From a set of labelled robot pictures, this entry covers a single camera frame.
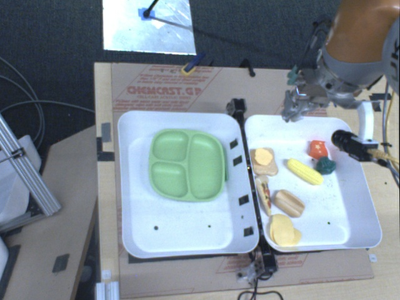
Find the yellow corn cob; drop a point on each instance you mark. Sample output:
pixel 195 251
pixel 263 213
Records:
pixel 304 171

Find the toy pizza slice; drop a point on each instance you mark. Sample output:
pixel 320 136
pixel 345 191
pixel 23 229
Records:
pixel 265 195

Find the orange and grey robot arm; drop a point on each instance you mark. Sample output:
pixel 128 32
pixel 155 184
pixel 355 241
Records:
pixel 359 23

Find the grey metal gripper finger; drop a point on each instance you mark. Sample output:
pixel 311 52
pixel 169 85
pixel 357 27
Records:
pixel 289 103
pixel 301 108

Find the white plastic tray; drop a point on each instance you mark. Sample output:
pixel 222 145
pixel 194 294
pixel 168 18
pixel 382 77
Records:
pixel 331 211
pixel 187 227

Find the brown cardboard board red print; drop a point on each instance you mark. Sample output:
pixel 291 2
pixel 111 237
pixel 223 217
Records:
pixel 187 95

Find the green divided plate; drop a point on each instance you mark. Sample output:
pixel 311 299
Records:
pixel 203 164

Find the green broccoli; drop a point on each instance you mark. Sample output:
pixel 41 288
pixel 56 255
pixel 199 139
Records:
pixel 325 166

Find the tan hot dog bun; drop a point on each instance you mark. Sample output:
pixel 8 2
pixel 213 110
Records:
pixel 289 203

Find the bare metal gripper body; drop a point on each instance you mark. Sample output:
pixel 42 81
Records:
pixel 325 89

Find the thin black rod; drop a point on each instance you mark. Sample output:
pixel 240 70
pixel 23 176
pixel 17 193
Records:
pixel 251 175

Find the red toy food piece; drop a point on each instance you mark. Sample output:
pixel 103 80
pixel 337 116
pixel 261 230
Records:
pixel 318 148

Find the toast with orange topping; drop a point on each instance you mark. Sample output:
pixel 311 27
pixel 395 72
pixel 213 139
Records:
pixel 264 162

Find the black cylinder on white bracket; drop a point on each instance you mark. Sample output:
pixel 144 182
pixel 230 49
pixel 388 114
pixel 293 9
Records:
pixel 347 141

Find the yellow toy chips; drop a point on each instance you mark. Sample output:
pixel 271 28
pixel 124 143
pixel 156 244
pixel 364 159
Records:
pixel 282 231

